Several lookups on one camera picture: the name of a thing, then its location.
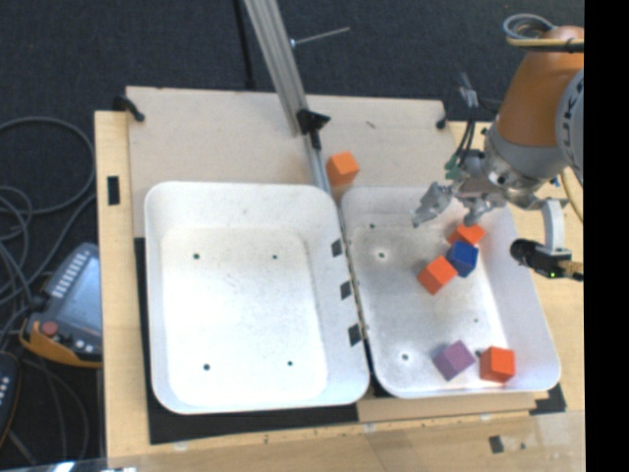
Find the block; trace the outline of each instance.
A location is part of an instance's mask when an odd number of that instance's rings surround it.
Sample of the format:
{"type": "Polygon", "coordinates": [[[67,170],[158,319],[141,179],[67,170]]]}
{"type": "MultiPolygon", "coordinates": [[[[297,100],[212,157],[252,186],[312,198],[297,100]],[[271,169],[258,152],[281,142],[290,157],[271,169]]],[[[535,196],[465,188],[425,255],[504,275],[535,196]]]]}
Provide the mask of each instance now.
{"type": "Polygon", "coordinates": [[[459,225],[447,237],[448,243],[453,244],[455,241],[465,241],[470,245],[477,245],[479,241],[486,235],[486,231],[479,224],[468,227],[465,224],[459,225]]]}
{"type": "Polygon", "coordinates": [[[465,343],[459,339],[432,357],[432,362],[445,380],[449,382],[474,364],[476,358],[465,343]]]}
{"type": "Polygon", "coordinates": [[[505,383],[515,376],[515,352],[491,346],[481,353],[481,379],[505,383]]]}
{"type": "Polygon", "coordinates": [[[476,267],[479,259],[479,249],[465,241],[455,241],[445,254],[447,260],[454,266],[459,276],[467,276],[476,267]]]}
{"type": "Polygon", "coordinates": [[[325,165],[327,179],[332,187],[351,183],[360,170],[354,155],[348,150],[330,156],[325,165]]]}
{"type": "Polygon", "coordinates": [[[434,295],[457,274],[446,257],[438,256],[420,271],[417,279],[431,295],[434,295]]]}

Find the white tray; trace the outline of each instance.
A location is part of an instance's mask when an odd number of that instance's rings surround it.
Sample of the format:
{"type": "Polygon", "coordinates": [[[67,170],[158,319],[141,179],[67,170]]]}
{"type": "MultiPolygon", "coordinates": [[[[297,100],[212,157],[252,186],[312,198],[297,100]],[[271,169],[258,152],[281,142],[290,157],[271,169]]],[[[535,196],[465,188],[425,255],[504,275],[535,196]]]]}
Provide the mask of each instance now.
{"type": "Polygon", "coordinates": [[[482,217],[486,236],[476,268],[430,295],[416,276],[446,254],[446,238],[467,210],[453,201],[415,229],[410,212],[425,190],[358,187],[342,200],[376,378],[403,398],[552,388],[559,380],[559,359],[531,270],[509,254],[518,237],[510,211],[498,208],[482,217]],[[490,346],[513,349],[516,375],[505,384],[487,382],[477,364],[446,381],[432,356],[458,339],[473,353],[490,346]]]}
{"type": "Polygon", "coordinates": [[[352,403],[370,380],[338,210],[309,185],[164,182],[144,203],[152,386],[203,414],[352,403]]]}

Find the purple cube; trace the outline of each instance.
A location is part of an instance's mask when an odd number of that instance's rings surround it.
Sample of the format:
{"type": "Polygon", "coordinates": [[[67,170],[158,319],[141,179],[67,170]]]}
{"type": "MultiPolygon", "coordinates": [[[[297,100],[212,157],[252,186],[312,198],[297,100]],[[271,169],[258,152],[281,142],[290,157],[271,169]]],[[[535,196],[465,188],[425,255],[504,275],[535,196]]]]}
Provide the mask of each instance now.
{"type": "Polygon", "coordinates": [[[460,339],[432,357],[447,382],[476,362],[476,358],[460,339]]]}
{"type": "Polygon", "coordinates": [[[476,267],[479,249],[465,241],[455,241],[445,257],[464,278],[476,267]]]}

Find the black floor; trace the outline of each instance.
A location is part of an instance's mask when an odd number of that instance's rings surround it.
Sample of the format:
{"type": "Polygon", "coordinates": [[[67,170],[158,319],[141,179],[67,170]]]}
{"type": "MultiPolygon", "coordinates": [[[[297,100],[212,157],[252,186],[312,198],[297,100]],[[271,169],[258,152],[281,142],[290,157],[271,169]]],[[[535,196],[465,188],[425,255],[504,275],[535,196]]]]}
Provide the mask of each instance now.
{"type": "MultiPolygon", "coordinates": [[[[312,94],[445,99],[465,72],[480,95],[500,100],[523,57],[505,42],[506,18],[531,13],[556,25],[585,25],[585,0],[278,3],[295,39],[350,28],[297,47],[312,94]]],[[[253,86],[232,0],[0,0],[0,242],[16,261],[26,253],[20,270],[33,293],[75,247],[97,240],[92,160],[78,135],[93,141],[93,112],[112,108],[126,86],[271,91],[247,16],[245,29],[253,86]],[[14,124],[29,117],[54,118],[78,131],[54,122],[14,124]],[[28,243],[24,234],[16,236],[19,221],[7,203],[26,210],[26,195],[34,210],[43,210],[78,193],[66,207],[34,215],[28,243]]],[[[456,97],[449,114],[467,115],[456,97]]],[[[491,114],[478,116],[489,120],[491,114]]],[[[23,304],[24,292],[12,297],[14,284],[22,288],[19,273],[0,259],[0,325],[23,304]]],[[[15,335],[7,349],[20,353],[15,335]]],[[[13,434],[0,448],[0,467],[98,456],[101,373],[48,363],[52,390],[38,359],[22,358],[23,390],[13,434]]]]}

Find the emergency stop button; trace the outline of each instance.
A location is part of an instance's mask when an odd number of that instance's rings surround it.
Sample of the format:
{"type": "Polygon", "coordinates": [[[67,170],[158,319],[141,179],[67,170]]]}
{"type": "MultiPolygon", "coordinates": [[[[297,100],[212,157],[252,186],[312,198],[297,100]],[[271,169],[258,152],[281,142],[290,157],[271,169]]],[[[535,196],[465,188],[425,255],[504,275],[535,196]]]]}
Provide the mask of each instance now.
{"type": "Polygon", "coordinates": [[[39,330],[41,331],[42,334],[48,337],[53,337],[59,330],[59,325],[57,325],[56,322],[52,322],[52,321],[44,322],[39,327],[39,330]]]}

